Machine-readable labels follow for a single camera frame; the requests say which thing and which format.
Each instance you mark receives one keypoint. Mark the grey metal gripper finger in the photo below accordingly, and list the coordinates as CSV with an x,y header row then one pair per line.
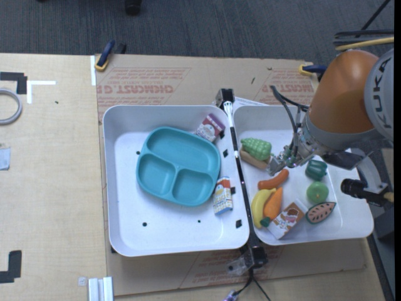
x,y
275,165

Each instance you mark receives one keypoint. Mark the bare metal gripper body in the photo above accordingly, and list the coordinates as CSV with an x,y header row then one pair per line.
x,y
305,149

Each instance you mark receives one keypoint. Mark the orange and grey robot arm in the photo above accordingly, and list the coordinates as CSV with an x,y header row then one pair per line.
x,y
341,102

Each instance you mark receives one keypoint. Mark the orange sausage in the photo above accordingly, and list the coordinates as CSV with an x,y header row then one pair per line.
x,y
273,180

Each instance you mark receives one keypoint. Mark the green bell pepper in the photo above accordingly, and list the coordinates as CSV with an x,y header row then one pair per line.
x,y
315,169

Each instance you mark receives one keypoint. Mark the tan bread bun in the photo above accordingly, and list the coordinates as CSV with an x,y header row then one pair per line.
x,y
252,160

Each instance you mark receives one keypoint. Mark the green grapes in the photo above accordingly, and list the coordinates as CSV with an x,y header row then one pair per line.
x,y
257,147

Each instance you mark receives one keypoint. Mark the orange carrot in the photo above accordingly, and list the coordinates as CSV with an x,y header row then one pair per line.
x,y
274,204

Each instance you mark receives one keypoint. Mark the thin black and white rod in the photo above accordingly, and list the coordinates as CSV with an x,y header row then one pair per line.
x,y
237,165

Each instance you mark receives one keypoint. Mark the yellow banana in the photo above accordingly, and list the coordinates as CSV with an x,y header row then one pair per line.
x,y
257,204

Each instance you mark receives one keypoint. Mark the green apple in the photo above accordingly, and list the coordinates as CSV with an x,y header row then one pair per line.
x,y
317,192

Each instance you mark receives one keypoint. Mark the brown and white carton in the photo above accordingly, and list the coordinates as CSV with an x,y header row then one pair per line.
x,y
286,219

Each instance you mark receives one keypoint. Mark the blue and orange carton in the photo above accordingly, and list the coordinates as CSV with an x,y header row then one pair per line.
x,y
223,197

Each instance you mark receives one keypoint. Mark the watermelon slice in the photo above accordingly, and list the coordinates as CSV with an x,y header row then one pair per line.
x,y
320,212

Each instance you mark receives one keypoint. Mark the white paper sheet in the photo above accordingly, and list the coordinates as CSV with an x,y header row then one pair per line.
x,y
247,101

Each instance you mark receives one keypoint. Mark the red and white carton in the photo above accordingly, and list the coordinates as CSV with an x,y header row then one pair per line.
x,y
209,128

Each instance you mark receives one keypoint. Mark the white plastic tray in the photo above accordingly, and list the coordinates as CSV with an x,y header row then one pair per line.
x,y
175,230
351,218

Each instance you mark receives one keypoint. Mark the blue divided plate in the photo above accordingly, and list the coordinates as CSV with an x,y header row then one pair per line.
x,y
178,149

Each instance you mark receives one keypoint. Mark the brown cardboard board red print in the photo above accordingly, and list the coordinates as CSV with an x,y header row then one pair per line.
x,y
175,77

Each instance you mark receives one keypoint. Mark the white tape roll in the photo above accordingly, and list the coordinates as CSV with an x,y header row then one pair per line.
x,y
18,108

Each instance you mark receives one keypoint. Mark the black cylinder on white bracket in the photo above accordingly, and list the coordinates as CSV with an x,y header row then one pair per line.
x,y
354,188

